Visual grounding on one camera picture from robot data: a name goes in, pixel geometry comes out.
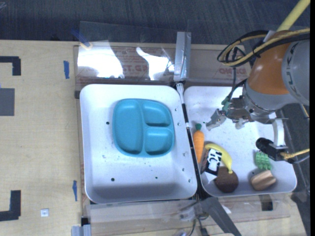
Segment tan bread roll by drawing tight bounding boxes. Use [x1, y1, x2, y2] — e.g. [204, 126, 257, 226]
[250, 170, 277, 192]

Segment brown round biscuit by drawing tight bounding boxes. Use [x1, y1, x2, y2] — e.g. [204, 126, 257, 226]
[213, 166, 239, 194]

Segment white plastic tray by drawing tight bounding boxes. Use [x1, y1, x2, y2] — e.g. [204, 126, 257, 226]
[183, 85, 298, 198]
[79, 83, 198, 205]

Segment orange carrot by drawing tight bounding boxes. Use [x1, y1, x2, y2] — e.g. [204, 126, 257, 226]
[192, 123, 205, 164]

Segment green grapes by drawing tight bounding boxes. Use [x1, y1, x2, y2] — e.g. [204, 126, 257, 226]
[254, 150, 273, 171]

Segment black and white packet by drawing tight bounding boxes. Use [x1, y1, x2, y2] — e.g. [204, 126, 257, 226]
[200, 148, 223, 177]

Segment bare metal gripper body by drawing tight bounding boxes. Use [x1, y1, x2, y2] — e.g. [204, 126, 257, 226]
[225, 97, 277, 124]

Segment blue divided plate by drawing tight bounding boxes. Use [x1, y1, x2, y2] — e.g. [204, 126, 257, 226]
[112, 98, 176, 158]

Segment black cylinder on white bracket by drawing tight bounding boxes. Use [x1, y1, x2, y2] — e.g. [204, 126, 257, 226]
[255, 118, 290, 162]

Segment yellow banana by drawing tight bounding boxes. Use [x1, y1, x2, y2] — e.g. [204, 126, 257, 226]
[204, 143, 234, 175]

